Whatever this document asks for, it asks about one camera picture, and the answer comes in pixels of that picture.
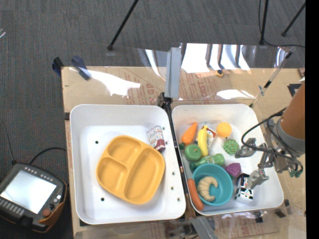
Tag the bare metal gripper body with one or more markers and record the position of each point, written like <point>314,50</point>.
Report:
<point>276,155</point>

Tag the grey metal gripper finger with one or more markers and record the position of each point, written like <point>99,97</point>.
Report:
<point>245,150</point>
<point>256,178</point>

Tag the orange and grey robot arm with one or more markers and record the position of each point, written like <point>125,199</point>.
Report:
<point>295,113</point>

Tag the green grapes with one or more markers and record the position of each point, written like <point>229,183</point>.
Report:
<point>231,147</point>

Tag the black and white carton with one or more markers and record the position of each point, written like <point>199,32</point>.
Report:
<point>243,193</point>

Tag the white plastic tray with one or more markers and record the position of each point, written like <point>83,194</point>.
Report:
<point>264,198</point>
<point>89,173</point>

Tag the purple grapes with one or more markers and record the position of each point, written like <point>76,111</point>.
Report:
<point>233,169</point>

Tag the orange ball fruit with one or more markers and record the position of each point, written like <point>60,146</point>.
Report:
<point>223,129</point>

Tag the teal bowl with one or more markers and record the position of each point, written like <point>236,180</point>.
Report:
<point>224,183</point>

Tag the green bottle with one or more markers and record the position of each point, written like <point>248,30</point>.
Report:
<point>211,160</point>

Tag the white and orange packet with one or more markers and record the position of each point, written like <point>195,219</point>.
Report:
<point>211,134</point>

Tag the yellow banana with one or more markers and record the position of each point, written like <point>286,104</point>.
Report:
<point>203,141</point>

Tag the beige croissant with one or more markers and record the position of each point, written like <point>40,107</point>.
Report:
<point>205,187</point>

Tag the green apple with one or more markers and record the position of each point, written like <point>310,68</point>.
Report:
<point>192,153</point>

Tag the orange carrot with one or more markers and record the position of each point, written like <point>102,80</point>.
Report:
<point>190,133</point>

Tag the red sausage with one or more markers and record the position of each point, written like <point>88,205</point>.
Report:
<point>195,195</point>

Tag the thin black rod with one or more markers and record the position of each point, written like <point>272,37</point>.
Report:
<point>177,148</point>

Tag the small yellow and blue object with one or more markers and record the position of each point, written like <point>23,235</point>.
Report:
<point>219,73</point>

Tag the small colourful printed carton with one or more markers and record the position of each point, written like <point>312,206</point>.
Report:
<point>155,136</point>

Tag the yellow divided plate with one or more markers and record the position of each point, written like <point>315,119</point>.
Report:
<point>147,170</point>

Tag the black tripod stand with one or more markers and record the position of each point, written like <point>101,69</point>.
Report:
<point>264,16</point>
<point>125,17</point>

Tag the brown cardboard board red print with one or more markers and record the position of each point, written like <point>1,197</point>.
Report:
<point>104,88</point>

